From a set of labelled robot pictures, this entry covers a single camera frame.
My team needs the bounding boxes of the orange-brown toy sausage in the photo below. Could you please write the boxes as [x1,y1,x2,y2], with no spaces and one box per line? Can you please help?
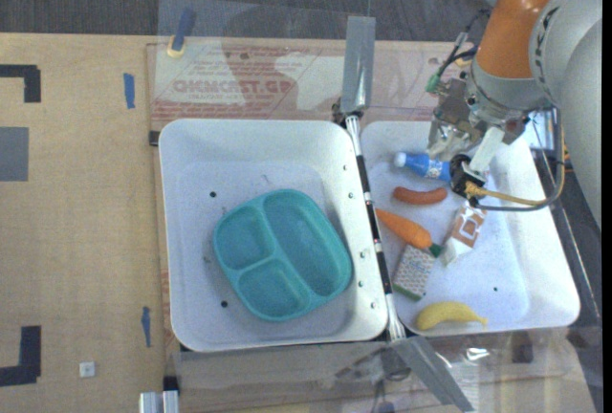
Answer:
[392,185,449,207]

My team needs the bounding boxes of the orange carrot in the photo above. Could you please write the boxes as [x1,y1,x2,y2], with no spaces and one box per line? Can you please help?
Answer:
[374,207,444,258]

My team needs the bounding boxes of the brown cardboard board red print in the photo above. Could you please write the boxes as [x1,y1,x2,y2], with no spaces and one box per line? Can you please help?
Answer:
[145,36,597,407]

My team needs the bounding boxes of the white and brown carton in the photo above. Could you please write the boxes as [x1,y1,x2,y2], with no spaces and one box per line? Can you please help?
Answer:
[439,200,489,267]

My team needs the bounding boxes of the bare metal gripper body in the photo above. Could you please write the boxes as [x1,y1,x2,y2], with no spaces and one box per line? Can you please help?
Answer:
[432,76,530,145]

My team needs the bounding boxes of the white packet with green edge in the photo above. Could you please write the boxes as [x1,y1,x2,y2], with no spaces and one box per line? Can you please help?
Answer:
[391,244,438,303]

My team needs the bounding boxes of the green divided plate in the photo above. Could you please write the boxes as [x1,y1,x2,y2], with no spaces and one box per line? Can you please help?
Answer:
[211,188,355,323]

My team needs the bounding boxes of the white plastic tray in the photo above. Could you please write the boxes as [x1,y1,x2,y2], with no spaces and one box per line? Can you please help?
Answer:
[359,120,582,338]
[157,118,389,354]

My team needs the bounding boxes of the blue bottle with white cap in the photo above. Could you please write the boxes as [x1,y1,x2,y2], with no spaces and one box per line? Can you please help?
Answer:
[393,151,453,184]

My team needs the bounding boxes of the yellow banana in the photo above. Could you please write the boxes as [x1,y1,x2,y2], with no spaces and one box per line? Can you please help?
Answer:
[414,300,490,333]

